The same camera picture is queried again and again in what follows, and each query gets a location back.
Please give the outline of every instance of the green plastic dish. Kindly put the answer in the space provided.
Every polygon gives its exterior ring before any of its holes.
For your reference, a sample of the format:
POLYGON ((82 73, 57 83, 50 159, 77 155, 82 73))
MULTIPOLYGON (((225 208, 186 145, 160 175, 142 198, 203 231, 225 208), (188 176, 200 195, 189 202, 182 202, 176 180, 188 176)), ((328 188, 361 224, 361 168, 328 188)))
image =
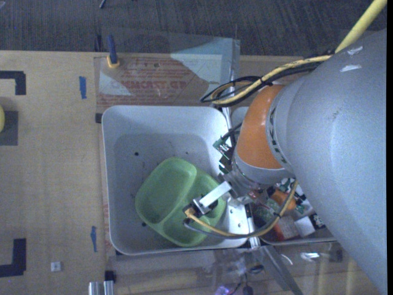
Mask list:
MULTIPOLYGON (((193 164, 171 157, 157 166, 138 190, 136 211, 147 225, 174 244, 181 247, 197 246, 206 235, 183 226, 183 208, 192 199, 206 195, 218 185, 215 179, 193 164)), ((215 226, 225 206, 225 201, 218 199, 215 209, 202 216, 201 220, 215 226)), ((192 226, 206 230, 195 222, 192 226)))

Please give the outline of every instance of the metal bracket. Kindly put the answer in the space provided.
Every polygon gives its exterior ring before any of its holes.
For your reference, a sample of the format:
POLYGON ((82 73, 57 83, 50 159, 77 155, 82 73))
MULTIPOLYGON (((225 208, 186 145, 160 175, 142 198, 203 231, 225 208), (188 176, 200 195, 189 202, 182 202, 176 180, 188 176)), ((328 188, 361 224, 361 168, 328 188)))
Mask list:
POLYGON ((282 261, 282 257, 273 246, 262 246, 256 253, 256 258, 263 264, 283 291, 292 291, 295 295, 303 295, 289 270, 282 261))
POLYGON ((113 281, 90 282, 88 286, 88 295, 114 295, 113 281))
POLYGON ((228 182, 224 181, 222 184, 218 185, 211 192, 206 194, 204 197, 193 199, 193 203, 196 207, 201 211, 203 215, 207 212, 210 212, 210 205, 212 205, 215 201, 217 201, 221 196, 226 194, 228 191, 232 189, 231 185, 228 182))

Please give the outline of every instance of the orange component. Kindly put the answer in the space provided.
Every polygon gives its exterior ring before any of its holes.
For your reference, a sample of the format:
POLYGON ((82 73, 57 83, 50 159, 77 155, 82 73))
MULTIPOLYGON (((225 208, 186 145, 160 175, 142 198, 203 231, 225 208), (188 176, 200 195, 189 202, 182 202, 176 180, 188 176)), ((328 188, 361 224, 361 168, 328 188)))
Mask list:
MULTIPOLYGON (((284 203, 284 201, 286 200, 288 194, 280 191, 280 190, 275 190, 274 194, 272 194, 270 196, 270 198, 272 198, 275 202, 278 203, 278 205, 282 205, 284 203)), ((292 198, 292 200, 290 201, 287 210, 293 210, 294 208, 296 208, 296 200, 294 198, 292 198)))
POLYGON ((236 148, 240 158, 249 165, 267 169, 281 168, 268 145, 266 121, 270 105, 282 88, 282 85, 264 87, 247 111, 236 148))
POLYGON ((285 240, 284 233, 282 232, 282 230, 281 230, 281 228, 280 228, 280 225, 278 225, 278 223, 276 223, 276 224, 273 226, 273 230, 274 230, 274 232, 276 233, 277 240, 278 240, 279 242, 282 242, 283 240, 285 240))

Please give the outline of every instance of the white sink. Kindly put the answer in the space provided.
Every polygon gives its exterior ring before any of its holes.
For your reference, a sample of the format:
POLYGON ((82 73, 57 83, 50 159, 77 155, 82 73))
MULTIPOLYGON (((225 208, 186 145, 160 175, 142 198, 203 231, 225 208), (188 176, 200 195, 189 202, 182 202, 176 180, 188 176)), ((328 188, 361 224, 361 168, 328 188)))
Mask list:
MULTIPOLYGON (((169 157, 180 157, 216 177, 220 153, 213 143, 227 132, 225 117, 209 107, 113 106, 102 119, 106 159, 109 232, 113 246, 127 255, 184 250, 236 248, 246 239, 208 237, 201 245, 174 245, 139 218, 136 193, 153 169, 169 157)), ((243 206, 227 208, 218 228, 249 232, 243 206)))

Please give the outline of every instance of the gray carpet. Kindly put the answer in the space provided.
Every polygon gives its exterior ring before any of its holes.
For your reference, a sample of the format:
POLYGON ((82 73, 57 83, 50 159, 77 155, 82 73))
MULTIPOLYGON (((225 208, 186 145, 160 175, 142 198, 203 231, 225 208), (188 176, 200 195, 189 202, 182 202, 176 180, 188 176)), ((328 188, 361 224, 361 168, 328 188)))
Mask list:
MULTIPOLYGON (((236 37, 243 55, 302 56, 334 49, 372 2, 107 0, 100 9, 102 0, 0 1, 2 50, 106 50, 105 37, 114 34, 120 52, 167 52, 165 43, 152 42, 154 32, 164 32, 236 37)), ((387 8, 369 30, 385 27, 387 8)))

